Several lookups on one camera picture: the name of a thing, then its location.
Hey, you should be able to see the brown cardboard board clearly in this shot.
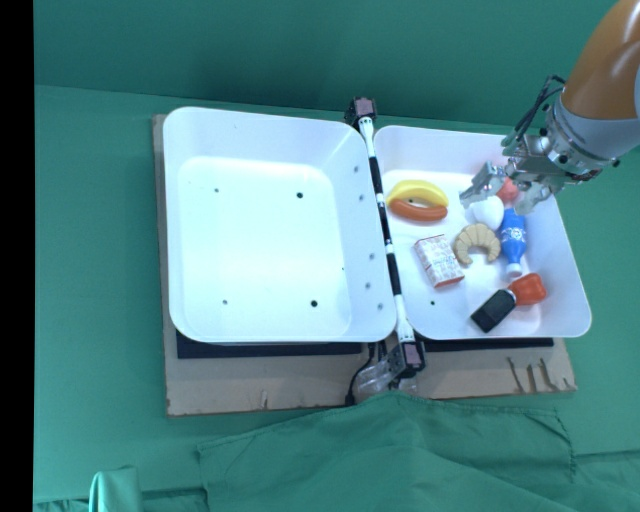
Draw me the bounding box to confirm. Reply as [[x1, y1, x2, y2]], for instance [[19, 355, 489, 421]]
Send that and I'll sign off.
[[151, 113, 579, 418]]

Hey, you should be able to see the white egg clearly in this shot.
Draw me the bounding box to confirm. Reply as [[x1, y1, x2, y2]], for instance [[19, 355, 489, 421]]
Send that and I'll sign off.
[[464, 195, 506, 231]]

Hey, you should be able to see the black and white thin rod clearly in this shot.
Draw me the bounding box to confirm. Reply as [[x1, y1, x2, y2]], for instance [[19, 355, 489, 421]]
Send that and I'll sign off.
[[356, 116, 417, 347]]

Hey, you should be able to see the green cloth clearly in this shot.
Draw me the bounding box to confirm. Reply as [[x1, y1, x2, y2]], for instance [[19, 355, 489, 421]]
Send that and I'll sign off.
[[193, 389, 640, 512]]

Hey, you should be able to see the blue and white bottle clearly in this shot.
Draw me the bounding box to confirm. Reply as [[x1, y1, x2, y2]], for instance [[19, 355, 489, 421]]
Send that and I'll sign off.
[[497, 206, 528, 279]]

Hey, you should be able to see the orange-pink rounded toy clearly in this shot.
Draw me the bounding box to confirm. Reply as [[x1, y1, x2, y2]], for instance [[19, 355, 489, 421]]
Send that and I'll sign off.
[[496, 176, 522, 204]]

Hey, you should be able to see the white plastic tray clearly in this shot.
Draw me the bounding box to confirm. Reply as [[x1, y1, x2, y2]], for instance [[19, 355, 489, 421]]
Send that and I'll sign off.
[[372, 124, 593, 343], [162, 105, 399, 345]]

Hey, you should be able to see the orange bell pepper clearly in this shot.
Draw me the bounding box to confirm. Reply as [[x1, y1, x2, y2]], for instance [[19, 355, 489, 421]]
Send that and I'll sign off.
[[506, 272, 548, 308]]

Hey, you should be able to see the black rectangular block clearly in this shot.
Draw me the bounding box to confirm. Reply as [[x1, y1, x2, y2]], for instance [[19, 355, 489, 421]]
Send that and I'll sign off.
[[469, 288, 518, 334]]

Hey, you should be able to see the orange sausage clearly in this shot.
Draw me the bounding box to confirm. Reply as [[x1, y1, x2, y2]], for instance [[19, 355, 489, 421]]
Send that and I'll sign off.
[[388, 197, 449, 224]]

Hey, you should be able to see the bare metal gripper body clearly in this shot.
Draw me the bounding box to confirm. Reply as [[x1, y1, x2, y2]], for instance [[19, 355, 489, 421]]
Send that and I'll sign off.
[[501, 130, 619, 194]]

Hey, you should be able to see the yellow banana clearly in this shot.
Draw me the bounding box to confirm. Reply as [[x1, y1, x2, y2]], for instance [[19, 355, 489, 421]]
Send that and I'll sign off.
[[385, 179, 450, 209]]

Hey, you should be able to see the orange and white carton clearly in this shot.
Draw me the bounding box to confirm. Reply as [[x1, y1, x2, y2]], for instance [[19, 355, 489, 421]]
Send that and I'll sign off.
[[411, 233, 467, 290]]

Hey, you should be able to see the black block with thin wires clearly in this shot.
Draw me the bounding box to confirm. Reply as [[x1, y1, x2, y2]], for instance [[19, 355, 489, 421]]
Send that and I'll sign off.
[[344, 96, 378, 127], [383, 341, 427, 380]]

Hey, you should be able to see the tan croissant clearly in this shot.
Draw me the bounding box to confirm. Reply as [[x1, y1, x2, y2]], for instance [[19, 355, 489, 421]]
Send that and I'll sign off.
[[452, 222, 503, 267]]

